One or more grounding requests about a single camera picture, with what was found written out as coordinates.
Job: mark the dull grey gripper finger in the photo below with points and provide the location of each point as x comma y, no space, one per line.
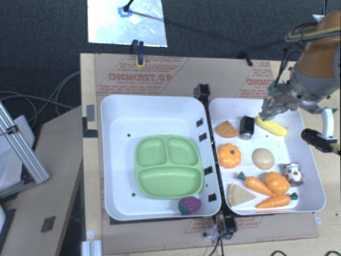
263,114
272,114

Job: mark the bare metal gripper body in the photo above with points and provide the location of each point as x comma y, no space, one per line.
282,100

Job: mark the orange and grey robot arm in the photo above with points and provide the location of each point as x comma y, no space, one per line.
317,60

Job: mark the yellow toy corn cob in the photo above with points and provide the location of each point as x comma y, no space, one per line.
275,128

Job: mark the small black can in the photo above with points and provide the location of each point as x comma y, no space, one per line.
246,125

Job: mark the white plastic tray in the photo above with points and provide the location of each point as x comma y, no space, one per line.
266,143
120,156

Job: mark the orange toy waffle slice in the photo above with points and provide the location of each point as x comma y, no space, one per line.
226,131

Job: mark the beige toy potato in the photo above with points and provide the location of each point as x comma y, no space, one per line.
263,159

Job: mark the orange toy pumpkin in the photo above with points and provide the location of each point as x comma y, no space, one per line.
229,156

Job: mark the brown cardboard board red print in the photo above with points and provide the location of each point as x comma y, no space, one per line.
226,73

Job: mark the thin black rod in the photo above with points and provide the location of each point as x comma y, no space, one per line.
214,151

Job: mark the white jar with orange print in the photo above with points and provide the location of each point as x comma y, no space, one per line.
293,172

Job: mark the orange toy bell pepper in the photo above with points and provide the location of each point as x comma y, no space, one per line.
278,183

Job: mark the orange toy carrot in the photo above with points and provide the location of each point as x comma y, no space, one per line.
274,201
255,185

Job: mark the beige toy pie slice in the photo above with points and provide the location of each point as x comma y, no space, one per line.
238,196

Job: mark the green divided plate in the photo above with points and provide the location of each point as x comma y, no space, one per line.
167,180

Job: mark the purple toy grapes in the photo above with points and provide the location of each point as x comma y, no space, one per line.
190,205

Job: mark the black cylinder on white bracket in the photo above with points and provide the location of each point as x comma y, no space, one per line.
317,139

